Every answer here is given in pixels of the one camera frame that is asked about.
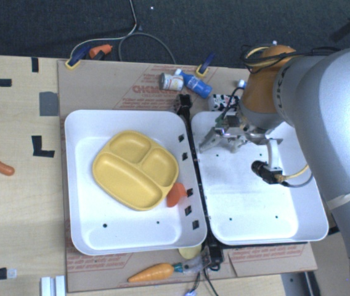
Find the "cardboard box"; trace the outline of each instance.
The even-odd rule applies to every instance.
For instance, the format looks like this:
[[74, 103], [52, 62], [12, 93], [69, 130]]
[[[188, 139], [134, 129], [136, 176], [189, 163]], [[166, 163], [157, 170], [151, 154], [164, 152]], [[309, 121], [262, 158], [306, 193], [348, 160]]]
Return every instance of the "cardboard box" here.
[[[182, 68], [193, 73], [196, 67], [135, 64], [122, 62], [82, 61], [75, 70], [68, 70], [65, 60], [58, 61], [59, 107], [62, 133], [63, 192], [66, 220], [67, 287], [69, 292], [115, 289], [132, 286], [192, 282], [195, 274], [175, 273], [163, 281], [145, 284], [127, 283], [133, 274], [161, 262], [178, 263], [183, 259], [177, 250], [121, 253], [116, 255], [88, 256], [74, 248], [70, 236], [68, 208], [67, 161], [65, 153], [64, 120], [80, 109], [121, 110], [174, 110], [177, 91], [160, 90], [161, 73], [173, 74]], [[247, 80], [248, 71], [211, 67], [204, 82], [212, 86], [213, 93], [230, 94], [239, 79]], [[208, 103], [188, 89], [192, 97], [191, 114], [208, 110]], [[224, 262], [219, 271], [209, 271], [211, 279], [240, 278], [316, 269], [309, 243], [272, 245], [225, 249]]]

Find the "can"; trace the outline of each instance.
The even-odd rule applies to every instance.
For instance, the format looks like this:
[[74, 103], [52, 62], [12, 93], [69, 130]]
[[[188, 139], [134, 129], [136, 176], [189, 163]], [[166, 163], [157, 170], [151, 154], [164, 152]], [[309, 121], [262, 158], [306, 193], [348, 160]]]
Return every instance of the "can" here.
[[172, 91], [182, 91], [184, 84], [183, 76], [169, 75], [167, 73], [162, 73], [160, 75], [160, 89], [161, 90], [172, 90]]

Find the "blue bottle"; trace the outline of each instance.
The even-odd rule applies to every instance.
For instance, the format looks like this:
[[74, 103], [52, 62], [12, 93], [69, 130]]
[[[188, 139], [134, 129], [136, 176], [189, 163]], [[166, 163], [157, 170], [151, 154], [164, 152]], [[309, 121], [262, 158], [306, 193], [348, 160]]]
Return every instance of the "blue bottle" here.
[[212, 91], [212, 87], [202, 82], [193, 75], [184, 73], [181, 69], [175, 71], [175, 75], [183, 76], [184, 84], [193, 92], [197, 93], [203, 99], [206, 99]]

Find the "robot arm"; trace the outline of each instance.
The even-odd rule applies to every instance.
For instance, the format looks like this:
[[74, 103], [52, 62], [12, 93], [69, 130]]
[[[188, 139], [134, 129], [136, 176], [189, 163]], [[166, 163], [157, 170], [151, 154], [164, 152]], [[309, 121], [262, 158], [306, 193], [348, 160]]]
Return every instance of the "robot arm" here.
[[298, 55], [272, 46], [261, 57], [270, 64], [254, 65], [236, 116], [222, 114], [200, 152], [218, 138], [232, 141], [234, 151], [248, 142], [268, 144], [266, 134], [290, 124], [350, 261], [350, 49]]

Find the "dark floor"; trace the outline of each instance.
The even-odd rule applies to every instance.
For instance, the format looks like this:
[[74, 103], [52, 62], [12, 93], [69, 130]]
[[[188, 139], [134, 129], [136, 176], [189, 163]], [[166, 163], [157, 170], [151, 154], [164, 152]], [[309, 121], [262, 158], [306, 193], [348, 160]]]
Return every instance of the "dark floor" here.
[[[350, 0], [132, 0], [141, 32], [178, 64], [241, 67], [243, 44], [350, 47]], [[134, 25], [129, 0], [0, 0], [0, 55], [69, 57], [80, 42], [121, 37]], [[118, 60], [117, 46], [112, 56]], [[170, 63], [158, 42], [124, 41], [123, 60]]]

